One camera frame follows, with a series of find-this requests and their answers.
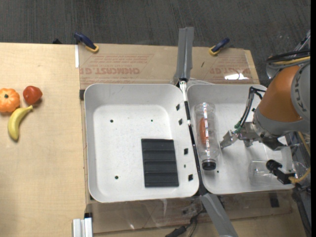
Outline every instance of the orange pumpkin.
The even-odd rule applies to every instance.
[[[13,112],[20,106],[20,95],[14,89],[0,89],[0,112]]]

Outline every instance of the yellow banana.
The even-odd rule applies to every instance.
[[[17,140],[19,138],[20,122],[25,117],[25,115],[32,109],[33,106],[30,105],[27,108],[18,108],[11,114],[8,122],[8,131],[12,139]]]

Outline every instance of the clear plastic bottle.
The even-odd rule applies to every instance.
[[[217,157],[221,152],[216,132],[215,105],[201,103],[195,106],[197,130],[197,152],[204,170],[216,168]]]

